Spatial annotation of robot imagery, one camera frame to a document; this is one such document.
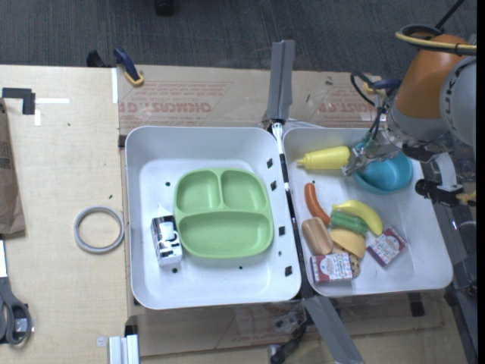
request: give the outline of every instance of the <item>black cable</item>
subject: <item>black cable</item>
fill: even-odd
[[[352,84],[352,86],[354,87],[354,89],[357,91],[357,93],[360,95],[360,97],[362,97],[365,101],[367,101],[369,104],[371,104],[372,106],[375,106],[374,104],[374,101],[372,101],[371,99],[369,99],[361,90],[360,88],[358,87],[357,83],[355,82],[355,76],[359,77],[361,80],[363,80],[364,82],[367,83],[367,85],[369,85],[369,87],[372,86],[372,81],[369,80],[364,74],[362,74],[360,71],[353,71],[351,74],[350,74],[350,82]]]
[[[404,26],[399,32],[406,36],[420,39],[429,39],[443,34],[443,31],[432,26],[427,26],[426,24],[409,24],[408,26]]]
[[[435,26],[435,27],[436,27],[438,30],[442,30],[442,26],[444,25],[444,23],[445,23],[445,22],[446,22],[446,21],[449,19],[449,17],[450,17],[450,16],[452,16],[452,15],[455,13],[455,11],[458,9],[458,7],[459,7],[460,5],[462,5],[462,3],[463,3],[464,1],[465,1],[465,0],[458,0],[458,1],[455,3],[455,5],[453,5],[453,6],[451,7],[451,9],[450,9],[448,12],[446,12],[445,16],[443,16],[443,19],[441,19],[441,20],[440,20],[438,23],[436,23],[436,26]]]
[[[375,120],[375,130],[374,133],[372,134],[372,139],[374,140],[377,136],[377,132],[379,131],[379,124],[380,124],[380,116],[382,116],[384,113],[386,113],[386,109],[382,106],[377,110],[377,116]]]

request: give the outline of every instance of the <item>gray carpet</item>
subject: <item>gray carpet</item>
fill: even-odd
[[[271,43],[294,39],[294,70],[403,78],[416,50],[394,33],[434,26],[457,1],[176,0],[175,14],[160,17],[153,0],[0,0],[0,64],[86,66],[95,49],[114,65],[113,49],[122,47],[135,64],[269,69]],[[477,0],[466,0],[444,27],[464,39],[476,34]],[[467,251],[476,252],[476,227],[465,235]]]

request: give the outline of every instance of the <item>green plate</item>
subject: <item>green plate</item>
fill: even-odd
[[[180,241],[196,256],[252,256],[273,240],[266,187],[249,171],[205,168],[184,174],[176,185],[174,211]]]

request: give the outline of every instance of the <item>blue cup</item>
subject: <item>blue cup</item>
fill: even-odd
[[[355,171],[358,185],[373,194],[391,194],[406,187],[412,178],[412,163],[400,152],[395,158],[370,163],[366,169]]]

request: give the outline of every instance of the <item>pink food box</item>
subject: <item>pink food box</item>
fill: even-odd
[[[404,249],[406,242],[392,227],[388,227],[367,251],[385,267]]]
[[[352,279],[348,253],[312,256],[310,263],[315,283]]]

